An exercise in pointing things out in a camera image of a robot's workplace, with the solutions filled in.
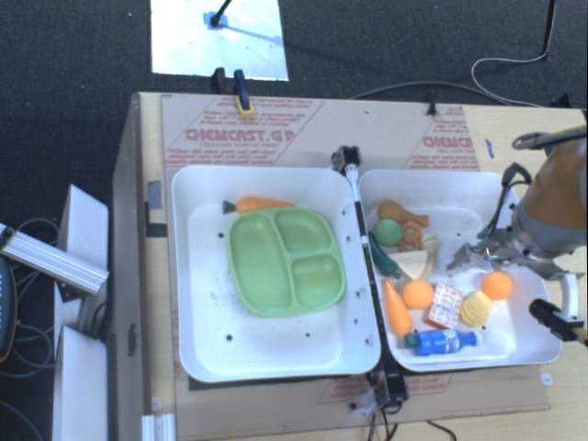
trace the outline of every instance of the green plate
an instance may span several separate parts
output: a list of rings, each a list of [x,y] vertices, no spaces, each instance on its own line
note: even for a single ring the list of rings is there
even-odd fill
[[[331,227],[309,209],[259,209],[237,216],[227,232],[227,252],[243,304],[264,317],[318,311],[345,291]]]

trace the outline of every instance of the black carpet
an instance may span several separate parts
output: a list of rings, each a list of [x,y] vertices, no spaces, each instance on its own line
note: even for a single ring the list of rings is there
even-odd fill
[[[278,0],[289,82],[251,82],[261,96],[349,98],[383,85],[438,80],[474,86],[482,57],[541,53],[549,0]],[[588,0],[558,0],[547,61],[487,64],[493,92],[547,106],[568,94],[586,108]],[[110,204],[130,95],[208,93],[203,77],[151,72],[150,0],[0,0],[0,222],[57,221],[75,184]],[[495,104],[453,88],[414,87],[379,99]],[[52,326],[51,281],[28,290],[23,323]],[[31,357],[43,358],[30,348]],[[9,361],[14,371],[22,370]],[[52,371],[0,376],[0,401],[51,438]],[[34,439],[0,406],[0,439]]]

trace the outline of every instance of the black pole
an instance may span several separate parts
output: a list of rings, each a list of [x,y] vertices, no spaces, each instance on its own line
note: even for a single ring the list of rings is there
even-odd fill
[[[548,53],[549,39],[551,37],[551,30],[553,29],[553,14],[555,13],[555,1],[549,0],[548,22],[545,27],[545,37],[543,38],[543,51],[541,54]]]
[[[232,0],[225,0],[225,2],[220,7],[220,10],[215,15],[213,15],[212,17],[210,17],[210,24],[214,28],[217,28],[219,26],[219,23],[221,22],[222,14],[224,13],[224,10],[227,9],[227,6],[229,6],[229,4],[231,3],[231,1]]]

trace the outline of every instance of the orange ball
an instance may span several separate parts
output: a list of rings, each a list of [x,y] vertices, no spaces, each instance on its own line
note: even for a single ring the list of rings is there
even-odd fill
[[[481,290],[492,300],[503,300],[513,293],[513,280],[502,271],[491,271],[482,279]]]
[[[404,285],[402,300],[409,309],[426,309],[433,303],[435,291],[424,279],[413,279]]]

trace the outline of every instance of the orange carrot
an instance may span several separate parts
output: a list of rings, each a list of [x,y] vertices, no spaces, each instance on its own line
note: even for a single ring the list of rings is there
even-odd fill
[[[279,201],[277,199],[256,198],[253,196],[246,196],[237,201],[237,204],[232,204],[229,201],[222,201],[222,212],[228,214],[229,212],[237,211],[239,214],[249,212],[255,209],[267,208],[285,208],[294,206],[291,202]]]
[[[411,319],[401,295],[388,279],[384,279],[384,298],[388,322],[392,331],[400,336],[405,336],[413,329],[413,319]]]

